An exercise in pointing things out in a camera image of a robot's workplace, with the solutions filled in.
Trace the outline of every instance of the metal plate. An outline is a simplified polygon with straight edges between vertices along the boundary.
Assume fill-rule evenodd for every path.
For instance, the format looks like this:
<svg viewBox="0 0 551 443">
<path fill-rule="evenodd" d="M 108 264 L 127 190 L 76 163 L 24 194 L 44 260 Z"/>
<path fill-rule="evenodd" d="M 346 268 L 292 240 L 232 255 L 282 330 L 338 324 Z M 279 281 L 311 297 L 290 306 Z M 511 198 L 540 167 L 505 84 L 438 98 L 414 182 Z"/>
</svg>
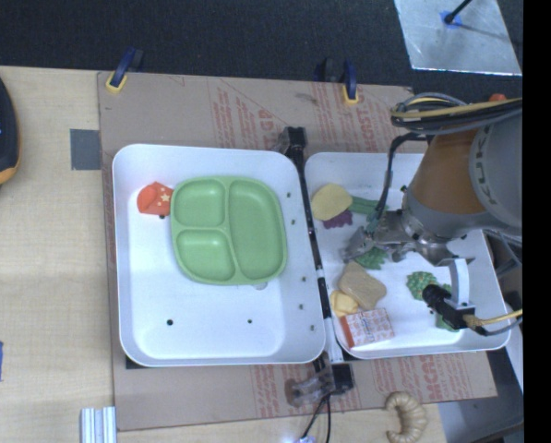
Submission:
<svg viewBox="0 0 551 443">
<path fill-rule="evenodd" d="M 497 0 L 394 0 L 413 69 L 520 76 Z"/>
</svg>

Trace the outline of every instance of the small box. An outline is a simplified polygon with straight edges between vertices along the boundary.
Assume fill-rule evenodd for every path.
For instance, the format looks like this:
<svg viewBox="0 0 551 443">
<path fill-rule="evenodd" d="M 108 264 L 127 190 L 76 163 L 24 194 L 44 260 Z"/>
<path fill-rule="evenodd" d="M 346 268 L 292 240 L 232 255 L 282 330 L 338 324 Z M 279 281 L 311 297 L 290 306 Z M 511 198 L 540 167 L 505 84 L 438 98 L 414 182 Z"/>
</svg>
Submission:
<svg viewBox="0 0 551 443">
<path fill-rule="evenodd" d="M 365 312 L 345 315 L 340 322 L 351 348 L 389 340 L 394 336 L 394 330 L 385 308 L 374 308 Z"/>
</svg>

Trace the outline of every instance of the green plate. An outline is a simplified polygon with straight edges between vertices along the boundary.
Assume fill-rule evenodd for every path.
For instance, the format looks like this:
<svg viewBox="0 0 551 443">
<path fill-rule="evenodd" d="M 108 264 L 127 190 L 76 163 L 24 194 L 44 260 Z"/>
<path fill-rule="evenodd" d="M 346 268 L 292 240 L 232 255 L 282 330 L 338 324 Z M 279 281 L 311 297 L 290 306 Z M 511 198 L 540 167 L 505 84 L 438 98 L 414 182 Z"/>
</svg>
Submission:
<svg viewBox="0 0 551 443">
<path fill-rule="evenodd" d="M 287 259 L 281 205 L 262 182 L 238 176 L 196 177 L 171 200 L 176 261 L 194 281 L 259 284 Z"/>
</svg>

